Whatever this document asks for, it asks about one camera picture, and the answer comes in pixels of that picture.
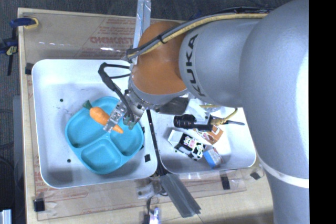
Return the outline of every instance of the blue plate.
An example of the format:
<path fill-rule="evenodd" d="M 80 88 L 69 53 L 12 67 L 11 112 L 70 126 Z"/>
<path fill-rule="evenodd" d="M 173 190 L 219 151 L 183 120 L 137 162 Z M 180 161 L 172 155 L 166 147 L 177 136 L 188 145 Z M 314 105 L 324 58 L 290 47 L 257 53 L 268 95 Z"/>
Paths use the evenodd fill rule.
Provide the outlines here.
<path fill-rule="evenodd" d="M 118 99 L 103 97 L 92 106 L 99 106 L 110 114 L 116 107 Z M 103 126 L 94 121 L 89 110 L 82 108 L 68 121 L 65 136 L 73 152 L 85 167 L 96 174 L 108 174 L 129 161 L 143 145 L 143 131 L 139 123 L 132 130 L 118 123 L 124 133 L 108 133 Z"/>

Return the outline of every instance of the yellow cable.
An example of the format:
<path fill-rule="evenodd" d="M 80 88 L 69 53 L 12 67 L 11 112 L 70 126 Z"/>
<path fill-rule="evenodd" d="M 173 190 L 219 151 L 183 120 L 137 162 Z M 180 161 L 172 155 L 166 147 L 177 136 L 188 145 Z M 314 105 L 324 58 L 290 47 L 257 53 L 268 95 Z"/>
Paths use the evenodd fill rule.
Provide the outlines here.
<path fill-rule="evenodd" d="M 203 24 L 207 24 L 210 22 L 214 22 L 217 20 L 228 20 L 228 19 L 262 19 L 264 17 L 266 17 L 268 14 L 267 13 L 242 13 L 242 14 L 224 14 L 224 15 L 217 15 L 217 16 L 212 16 L 212 17 L 208 17 L 208 18 L 204 18 L 201 19 L 197 22 L 194 22 L 190 25 L 187 25 L 186 27 L 176 31 L 175 33 L 172 33 L 171 35 L 165 37 L 162 41 L 159 41 L 157 44 L 155 44 L 152 48 L 142 52 L 141 54 L 146 54 L 154 49 L 156 49 L 158 46 L 168 42 L 169 40 L 193 29 L 196 28 L 197 26 L 203 25 Z"/>
<path fill-rule="evenodd" d="M 222 125 L 225 124 L 227 122 L 228 119 L 232 118 L 236 113 L 237 113 L 238 109 L 235 108 L 235 111 L 232 112 L 229 116 L 222 118 L 222 119 L 213 119 L 211 121 L 211 125 Z"/>

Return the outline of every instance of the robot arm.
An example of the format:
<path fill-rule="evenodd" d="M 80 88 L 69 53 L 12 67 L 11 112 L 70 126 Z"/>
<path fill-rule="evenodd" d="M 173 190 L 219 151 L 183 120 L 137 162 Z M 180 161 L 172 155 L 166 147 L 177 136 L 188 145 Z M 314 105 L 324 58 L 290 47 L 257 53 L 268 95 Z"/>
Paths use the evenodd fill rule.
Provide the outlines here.
<path fill-rule="evenodd" d="M 308 12 L 308 0 L 296 0 L 269 15 L 150 26 L 128 53 L 138 63 L 125 99 L 137 116 L 124 123 L 131 128 L 145 109 L 181 115 L 190 97 L 242 107 L 270 184 L 275 223 L 309 223 Z M 187 123 L 211 127 L 213 119 L 199 115 Z"/>

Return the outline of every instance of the toy carrot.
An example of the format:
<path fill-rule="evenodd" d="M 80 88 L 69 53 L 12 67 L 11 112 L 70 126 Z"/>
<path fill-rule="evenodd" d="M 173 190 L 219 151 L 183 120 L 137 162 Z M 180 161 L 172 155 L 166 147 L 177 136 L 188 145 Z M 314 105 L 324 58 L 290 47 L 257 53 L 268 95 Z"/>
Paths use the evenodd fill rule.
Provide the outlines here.
<path fill-rule="evenodd" d="M 86 101 L 83 106 L 90 110 L 90 117 L 93 118 L 96 122 L 104 126 L 107 124 L 110 116 L 102 108 L 98 106 L 93 107 L 89 100 Z M 120 134 L 124 132 L 123 129 L 117 124 L 113 127 L 113 130 Z"/>

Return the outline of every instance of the gray duct tape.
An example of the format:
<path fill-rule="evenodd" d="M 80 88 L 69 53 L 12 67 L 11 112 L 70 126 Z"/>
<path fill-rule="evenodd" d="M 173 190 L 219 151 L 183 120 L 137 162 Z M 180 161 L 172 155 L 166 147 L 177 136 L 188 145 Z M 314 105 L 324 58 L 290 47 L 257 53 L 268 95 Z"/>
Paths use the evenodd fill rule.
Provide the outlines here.
<path fill-rule="evenodd" d="M 270 167 L 269 165 L 267 165 L 258 155 L 259 157 L 259 161 L 262 165 L 262 167 L 271 175 L 273 175 L 275 178 L 279 179 L 280 181 L 283 181 L 287 184 L 291 184 L 297 187 L 301 187 L 301 188 L 309 188 L 309 179 L 306 178 L 299 178 L 299 177 L 294 177 L 294 176 L 289 176 L 286 174 L 283 174 L 275 169 L 273 169 L 272 167 Z"/>

